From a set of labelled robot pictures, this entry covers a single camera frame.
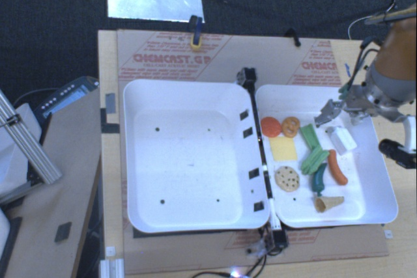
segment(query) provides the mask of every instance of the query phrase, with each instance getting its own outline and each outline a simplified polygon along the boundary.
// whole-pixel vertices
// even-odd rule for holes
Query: orange object
[[[347,177],[340,170],[338,161],[336,159],[335,150],[329,150],[328,166],[330,169],[330,173],[332,174],[336,182],[341,186],[345,186],[347,184]]]
[[[287,117],[282,122],[282,132],[284,133],[284,136],[288,138],[295,137],[299,128],[300,121],[296,117]]]
[[[261,119],[262,133],[269,137],[277,137],[281,132],[281,124],[274,117],[264,117]]]

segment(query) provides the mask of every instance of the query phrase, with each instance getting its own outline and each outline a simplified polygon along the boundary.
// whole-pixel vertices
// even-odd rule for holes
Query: white plastic tray
[[[135,228],[256,229],[266,223],[256,127],[242,87],[140,79],[124,90],[124,116],[128,216]],[[253,134],[244,137],[246,130]],[[250,177],[257,169],[259,176]]]
[[[314,117],[330,98],[338,99],[337,88],[265,85],[259,88],[256,95],[259,119],[271,116],[282,122],[286,117],[294,116],[300,120],[301,126],[314,124]],[[358,147],[338,156],[339,166],[349,179],[346,186],[337,185],[326,168],[323,196],[344,196],[345,202],[324,213],[318,213],[313,205],[312,176],[302,175],[300,170],[302,160],[309,154],[302,135],[298,133],[294,138],[298,161],[274,161],[269,139],[263,136],[275,210],[279,219],[295,228],[393,221],[397,216],[398,206],[384,159],[378,150],[379,142],[371,119],[364,119],[363,123],[353,126],[348,114],[342,112],[337,119],[316,128],[323,149],[334,149],[325,133],[330,126],[346,127]],[[274,172],[283,165],[299,172],[298,190],[285,192],[276,185]]]

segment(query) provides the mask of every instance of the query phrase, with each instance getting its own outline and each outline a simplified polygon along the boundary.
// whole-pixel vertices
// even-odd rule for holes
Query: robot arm
[[[405,144],[385,139],[380,151],[406,168],[416,168],[416,117],[403,115],[398,108],[416,98],[416,7],[391,14],[385,21],[396,21],[390,29],[378,54],[367,68],[366,78],[353,85],[357,71],[362,67],[365,48],[372,39],[364,40],[356,62],[354,74],[340,89],[339,101],[329,100],[315,117],[317,127],[330,122],[342,111],[348,112],[353,124],[363,118],[382,116],[391,122],[401,122],[405,127]]]

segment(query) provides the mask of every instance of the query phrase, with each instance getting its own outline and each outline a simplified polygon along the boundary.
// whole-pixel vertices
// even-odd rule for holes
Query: toy sausage
[[[335,150],[329,150],[328,167],[336,182],[341,186],[345,186],[347,184],[347,177],[340,170]]]

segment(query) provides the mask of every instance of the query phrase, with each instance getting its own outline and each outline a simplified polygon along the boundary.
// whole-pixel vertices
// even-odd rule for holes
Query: cardboard sheet
[[[118,31],[119,106],[131,80],[166,79],[234,82],[243,67],[257,70],[256,87],[341,85],[330,41],[203,34],[201,49],[190,47],[190,33]],[[248,266],[256,262],[247,248],[259,241],[258,230],[195,234],[143,234],[133,229],[126,209],[126,158],[121,133],[124,267],[126,274]],[[289,247],[269,264],[388,255],[380,225],[288,230]]]

